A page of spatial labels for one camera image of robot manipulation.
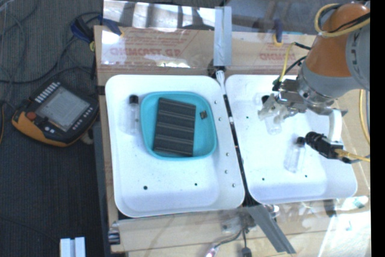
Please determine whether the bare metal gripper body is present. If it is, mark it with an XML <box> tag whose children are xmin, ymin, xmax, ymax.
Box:
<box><xmin>276</xmin><ymin>78</ymin><xmax>335</xmax><ymax>115</ymax></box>

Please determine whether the clear plastic bottle black cap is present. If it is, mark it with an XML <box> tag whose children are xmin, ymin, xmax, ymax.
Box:
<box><xmin>260</xmin><ymin>94</ymin><xmax>284</xmax><ymax>136</ymax></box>
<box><xmin>128</xmin><ymin>94</ymin><xmax>141</xmax><ymax>135</ymax></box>
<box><xmin>283</xmin><ymin>136</ymin><xmax>307</xmax><ymax>174</ymax></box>

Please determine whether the white plastic tray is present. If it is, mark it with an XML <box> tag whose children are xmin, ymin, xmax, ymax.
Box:
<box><xmin>224</xmin><ymin>73</ymin><xmax>359</xmax><ymax>206</ymax></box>
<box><xmin>104</xmin><ymin>73</ymin><xmax>245</xmax><ymax>218</ymax></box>

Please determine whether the blue plate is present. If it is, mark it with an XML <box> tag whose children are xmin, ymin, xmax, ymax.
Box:
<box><xmin>140</xmin><ymin>91</ymin><xmax>218</xmax><ymax>159</ymax></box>

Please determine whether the dark grey striped packet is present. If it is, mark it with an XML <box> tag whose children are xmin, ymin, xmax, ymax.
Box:
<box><xmin>152</xmin><ymin>97</ymin><xmax>197</xmax><ymax>158</ymax></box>

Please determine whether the brown cardboard board red print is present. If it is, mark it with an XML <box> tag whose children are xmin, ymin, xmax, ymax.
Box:
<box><xmin>93</xmin><ymin>25</ymin><xmax>371</xmax><ymax>253</ymax></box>

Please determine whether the black cylinder on white bracket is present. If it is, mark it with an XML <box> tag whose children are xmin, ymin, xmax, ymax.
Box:
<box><xmin>304</xmin><ymin>109</ymin><xmax>345</xmax><ymax>161</ymax></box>

